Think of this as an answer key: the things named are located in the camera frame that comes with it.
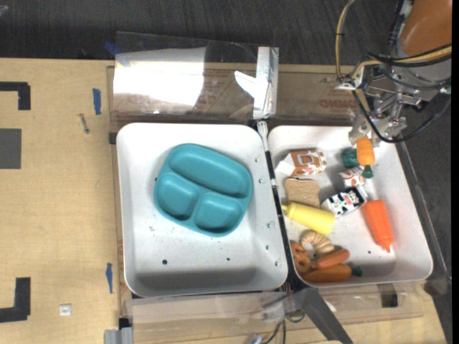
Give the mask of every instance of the gray square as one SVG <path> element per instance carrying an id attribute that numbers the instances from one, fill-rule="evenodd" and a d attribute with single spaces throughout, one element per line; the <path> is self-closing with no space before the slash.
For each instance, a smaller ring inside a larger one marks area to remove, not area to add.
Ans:
<path id="1" fill-rule="evenodd" d="M 21 168 L 21 129 L 0 129 L 0 169 Z"/>

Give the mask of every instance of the black corner marker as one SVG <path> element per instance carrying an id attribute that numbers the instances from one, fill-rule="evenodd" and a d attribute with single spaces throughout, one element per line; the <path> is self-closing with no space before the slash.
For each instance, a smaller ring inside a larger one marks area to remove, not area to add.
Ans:
<path id="1" fill-rule="evenodd" d="M 14 306 L 0 308 L 0 323 L 27 320 L 30 315 L 30 278 L 16 278 Z"/>
<path id="2" fill-rule="evenodd" d="M 0 92 L 17 92 L 17 109 L 30 110 L 30 85 L 27 82 L 0 82 Z"/>

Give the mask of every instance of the toy food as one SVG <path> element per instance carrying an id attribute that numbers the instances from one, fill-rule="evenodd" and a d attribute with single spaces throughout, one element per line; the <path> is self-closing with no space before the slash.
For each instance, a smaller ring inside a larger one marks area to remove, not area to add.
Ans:
<path id="1" fill-rule="evenodd" d="M 316 261 L 316 267 L 320 270 L 328 269 L 329 267 L 334 267 L 335 265 L 342 263 L 344 260 L 347 260 L 349 256 L 350 254 L 347 249 L 340 249 L 318 258 Z"/>
<path id="2" fill-rule="evenodd" d="M 353 167 L 340 172 L 339 175 L 343 179 L 344 187 L 357 187 L 365 184 L 365 177 L 362 176 L 364 171 L 360 167 Z"/>
<path id="3" fill-rule="evenodd" d="M 308 229 L 301 234 L 300 244 L 303 248 L 307 244 L 311 244 L 318 257 L 330 254 L 335 249 L 329 238 L 312 229 Z"/>
<path id="4" fill-rule="evenodd" d="M 362 174 L 365 178 L 373 177 L 372 167 L 374 165 L 374 150 L 372 141 L 368 136 L 364 136 L 356 141 L 357 146 L 357 161 L 360 166 L 364 167 Z"/>
<path id="5" fill-rule="evenodd" d="M 322 172 L 327 165 L 325 155 L 319 149 L 290 152 L 276 167 L 276 171 L 289 177 L 304 179 Z"/>
<path id="6" fill-rule="evenodd" d="M 359 208 L 365 202 L 364 197 L 355 187 L 350 187 L 323 201 L 321 208 L 330 211 L 335 216 L 349 213 Z"/>
<path id="7" fill-rule="evenodd" d="M 341 158 L 343 159 L 344 167 L 353 168 L 358 167 L 359 162 L 357 161 L 357 149 L 346 148 L 341 152 Z"/>
<path id="8" fill-rule="evenodd" d="M 394 237 L 386 204 L 383 200 L 371 200 L 367 201 L 362 209 L 374 240 L 379 246 L 390 252 L 390 245 L 394 243 Z"/>
<path id="9" fill-rule="evenodd" d="M 335 215 L 330 211 L 313 208 L 299 203 L 282 205 L 288 218 L 307 226 L 321 234 L 329 234 L 335 223 Z"/>
<path id="10" fill-rule="evenodd" d="M 305 274 L 311 265 L 309 252 L 305 250 L 298 242 L 290 241 L 292 249 L 293 263 L 299 275 Z"/>
<path id="11" fill-rule="evenodd" d="M 289 202 L 309 205 L 314 208 L 318 208 L 321 205 L 318 198 L 320 186 L 314 180 L 288 178 L 284 183 L 284 188 Z"/>
<path id="12" fill-rule="evenodd" d="M 352 275 L 352 269 L 346 264 L 337 264 L 322 270 L 311 270 L 308 274 L 302 275 L 302 278 L 311 283 L 332 283 L 345 282 Z"/>

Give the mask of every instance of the plywood surface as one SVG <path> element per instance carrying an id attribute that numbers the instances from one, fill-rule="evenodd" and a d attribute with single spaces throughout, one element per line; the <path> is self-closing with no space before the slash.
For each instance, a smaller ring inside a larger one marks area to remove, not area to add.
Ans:
<path id="1" fill-rule="evenodd" d="M 13 305 L 16 277 L 32 287 L 31 315 L 0 323 L 0 343 L 103 343 L 104 330 L 118 326 L 118 280 L 110 294 L 105 276 L 107 263 L 118 276 L 108 64 L 0 59 L 1 81 L 32 90 L 23 111 L 16 92 L 0 92 L 0 127 L 22 129 L 22 168 L 0 169 L 0 307 Z M 72 314 L 60 317 L 67 303 Z"/>

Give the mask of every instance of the teal divided plate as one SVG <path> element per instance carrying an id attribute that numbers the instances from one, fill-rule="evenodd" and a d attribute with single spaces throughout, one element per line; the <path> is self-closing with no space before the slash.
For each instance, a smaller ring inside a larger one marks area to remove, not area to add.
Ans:
<path id="1" fill-rule="evenodd" d="M 153 199 L 167 219 L 223 237 L 241 222 L 252 189 L 252 176 L 241 163 L 201 145 L 182 144 L 164 161 Z"/>

